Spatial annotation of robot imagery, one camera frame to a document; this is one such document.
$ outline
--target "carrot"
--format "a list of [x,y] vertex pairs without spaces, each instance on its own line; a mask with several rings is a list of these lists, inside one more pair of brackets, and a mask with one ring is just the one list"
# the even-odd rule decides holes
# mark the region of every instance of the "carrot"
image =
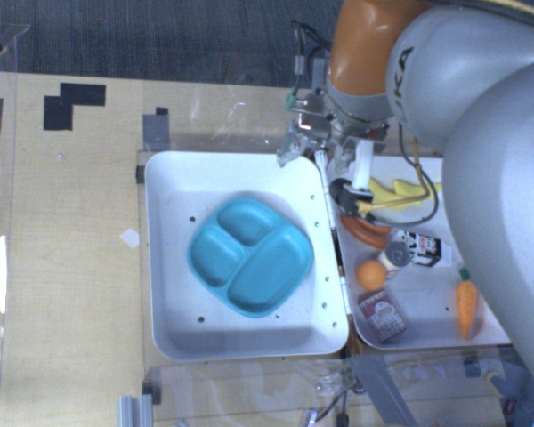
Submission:
[[463,281],[457,285],[457,318],[461,335],[467,339],[471,333],[477,306],[477,287],[469,279],[467,269],[463,268],[459,273]]

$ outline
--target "orange fruit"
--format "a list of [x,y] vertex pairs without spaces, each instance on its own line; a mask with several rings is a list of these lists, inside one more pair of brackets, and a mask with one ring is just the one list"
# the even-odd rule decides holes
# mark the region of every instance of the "orange fruit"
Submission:
[[376,291],[384,285],[387,273],[380,261],[365,261],[358,267],[356,279],[364,289]]

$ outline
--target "robotic arm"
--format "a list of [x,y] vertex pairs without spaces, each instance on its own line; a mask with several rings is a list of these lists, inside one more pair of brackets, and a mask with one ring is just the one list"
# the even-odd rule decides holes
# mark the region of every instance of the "robotic arm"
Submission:
[[292,98],[298,118],[279,162],[316,149],[339,169],[354,160],[354,181],[333,195],[348,214],[371,210],[387,118],[443,154],[453,237],[534,376],[534,8],[344,0],[325,84]]

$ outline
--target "sausage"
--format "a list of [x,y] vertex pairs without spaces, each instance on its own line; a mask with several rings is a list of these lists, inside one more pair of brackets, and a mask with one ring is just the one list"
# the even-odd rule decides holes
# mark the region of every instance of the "sausage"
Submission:
[[375,232],[376,234],[381,234],[382,236],[385,236],[387,233],[389,233],[392,228],[389,226],[378,226],[377,224],[367,222],[363,218],[360,217],[354,217],[356,222],[366,228],[370,232]]
[[374,248],[379,248],[383,250],[385,246],[388,245],[388,239],[383,235],[376,234],[365,228],[364,226],[358,224],[356,217],[350,217],[348,215],[341,214],[340,222],[350,232],[355,236],[360,242],[368,246],[373,246]]

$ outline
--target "blue divided plate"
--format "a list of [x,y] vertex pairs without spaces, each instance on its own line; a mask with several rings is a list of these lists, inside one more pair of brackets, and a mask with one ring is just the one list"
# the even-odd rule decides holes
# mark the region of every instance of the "blue divided plate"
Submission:
[[311,270],[310,240],[266,204],[238,197],[196,231],[188,264],[204,286],[249,317],[275,311]]

